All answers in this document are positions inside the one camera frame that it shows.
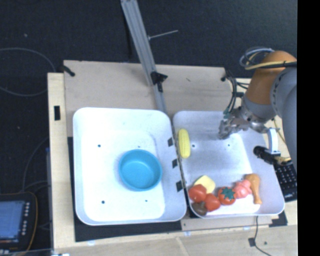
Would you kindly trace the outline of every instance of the blue bowl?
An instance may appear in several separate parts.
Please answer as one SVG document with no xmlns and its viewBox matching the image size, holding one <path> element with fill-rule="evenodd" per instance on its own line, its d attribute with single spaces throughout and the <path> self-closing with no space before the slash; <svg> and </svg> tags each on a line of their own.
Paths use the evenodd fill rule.
<svg viewBox="0 0 320 256">
<path fill-rule="evenodd" d="M 119 161 L 119 175 L 122 182 L 135 191 L 153 189 L 162 178 L 159 160 L 150 152 L 142 149 L 130 150 Z"/>
</svg>

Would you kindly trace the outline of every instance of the brown drumstick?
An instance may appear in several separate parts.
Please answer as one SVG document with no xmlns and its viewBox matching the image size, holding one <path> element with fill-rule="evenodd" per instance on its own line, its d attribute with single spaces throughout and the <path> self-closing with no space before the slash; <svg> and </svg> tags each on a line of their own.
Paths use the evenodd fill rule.
<svg viewBox="0 0 320 256">
<path fill-rule="evenodd" d="M 260 177 L 255 173 L 251 173 L 251 174 L 247 174 L 244 178 L 246 180 L 250 181 L 250 183 L 251 183 L 250 188 L 252 190 L 252 194 L 253 194 L 253 198 L 254 198 L 253 202 L 256 205 L 261 205 L 262 201 L 259 196 Z"/>
</svg>

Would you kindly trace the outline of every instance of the tray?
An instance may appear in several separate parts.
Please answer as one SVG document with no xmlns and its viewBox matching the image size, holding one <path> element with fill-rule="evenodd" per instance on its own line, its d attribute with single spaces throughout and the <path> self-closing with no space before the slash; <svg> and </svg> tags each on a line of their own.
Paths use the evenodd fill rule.
<svg viewBox="0 0 320 256">
<path fill-rule="evenodd" d="M 152 153 L 161 163 L 161 182 L 132 191 L 118 163 L 130 150 Z M 92 226 L 173 222 L 187 202 L 170 119 L 158 110 L 85 107 L 73 116 L 75 211 Z"/>
<path fill-rule="evenodd" d="M 264 146 L 262 134 L 249 129 L 233 133 L 228 139 L 218 139 L 220 111 L 181 111 L 174 115 L 173 126 L 176 135 L 180 129 L 189 134 L 191 154 L 181 158 L 181 170 L 186 188 L 192 187 L 195 180 L 207 175 L 214 180 L 216 193 L 219 187 L 233 186 L 245 174 L 257 173 L 260 176 L 259 194 L 262 204 L 253 204 L 253 196 L 237 199 L 233 205 L 222 205 L 200 218 L 239 217 L 250 215 L 277 215 L 284 210 L 285 201 L 273 166 L 258 159 L 253 149 Z"/>
</svg>

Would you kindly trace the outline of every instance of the toy food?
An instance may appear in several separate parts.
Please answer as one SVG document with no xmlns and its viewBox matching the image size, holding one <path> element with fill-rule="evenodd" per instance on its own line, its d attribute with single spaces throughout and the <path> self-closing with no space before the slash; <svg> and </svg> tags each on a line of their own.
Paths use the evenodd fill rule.
<svg viewBox="0 0 320 256">
<path fill-rule="evenodd" d="M 200 203 L 201 201 L 205 200 L 207 190 L 201 184 L 194 185 L 192 188 L 189 189 L 188 195 L 190 199 L 192 199 L 195 203 Z"/>
<path fill-rule="evenodd" d="M 239 181 L 235 183 L 233 190 L 235 191 L 235 197 L 245 198 L 247 195 L 252 194 L 252 190 L 250 189 L 250 181 L 244 179 L 243 181 Z"/>
<path fill-rule="evenodd" d="M 179 152 L 182 158 L 188 158 L 191 153 L 189 134 L 186 129 L 180 129 L 178 132 Z"/>
<path fill-rule="evenodd" d="M 208 210 L 208 212 L 212 212 L 218 208 L 220 208 L 221 203 L 219 199 L 212 193 L 206 194 L 204 199 L 204 207 Z"/>
<path fill-rule="evenodd" d="M 194 185 L 201 184 L 206 188 L 207 193 L 212 193 L 216 188 L 216 183 L 207 175 L 203 175 L 200 178 L 198 178 Z"/>
<path fill-rule="evenodd" d="M 260 185 L 260 177 L 255 174 L 255 173 L 250 173 L 244 176 L 244 178 L 248 181 L 250 181 L 251 185 L 250 188 L 252 190 L 253 198 L 254 198 L 254 203 L 256 205 L 261 205 L 262 201 L 259 196 L 259 185 Z"/>
<path fill-rule="evenodd" d="M 191 204 L 192 209 L 199 214 L 200 216 L 205 216 L 208 212 L 207 208 L 205 207 L 205 202 L 194 202 Z"/>
<path fill-rule="evenodd" d="M 221 187 L 218 190 L 218 198 L 221 204 L 229 206 L 236 201 L 236 192 L 231 187 Z"/>
</svg>

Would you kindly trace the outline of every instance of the table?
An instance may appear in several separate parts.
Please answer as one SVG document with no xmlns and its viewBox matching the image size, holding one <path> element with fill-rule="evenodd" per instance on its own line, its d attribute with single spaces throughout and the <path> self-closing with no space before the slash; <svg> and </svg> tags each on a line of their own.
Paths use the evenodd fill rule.
<svg viewBox="0 0 320 256">
<path fill-rule="evenodd" d="M 181 231 L 177 232 L 75 242 L 67 141 L 72 137 L 74 112 L 81 107 L 156 109 L 156 104 L 153 89 L 146 85 L 140 64 L 65 60 L 64 65 L 75 76 L 67 72 L 48 74 L 53 249 L 56 253 L 86 255 L 94 252 L 95 255 L 104 255 L 107 250 L 110 255 L 126 255 L 129 250 L 131 255 L 143 255 L 142 252 L 162 255 L 164 251 L 167 255 L 196 255 L 209 254 L 211 248 L 217 246 L 222 250 L 222 244 L 226 248 L 231 244 L 233 248 L 238 247 L 239 255 L 256 253 L 248 243 L 248 238 L 255 232 L 254 217 L 204 220 L 186 215 L 181 220 Z M 225 74 L 223 67 L 157 65 L 157 71 L 168 76 L 163 88 L 167 114 L 171 119 L 180 110 L 223 111 L 229 103 L 231 90 L 228 81 L 221 80 Z M 288 152 L 283 144 L 280 150 L 283 155 Z M 272 244 L 265 246 L 265 250 L 272 255 L 277 255 L 272 250 L 280 252 L 277 249 L 282 243 L 286 244 L 281 249 L 283 252 L 297 250 L 296 201 L 286 203 L 285 214 L 288 226 L 272 228 L 267 227 L 278 216 L 259 217 L 261 237 L 268 237 L 276 230 L 281 238 L 268 237 Z"/>
</svg>

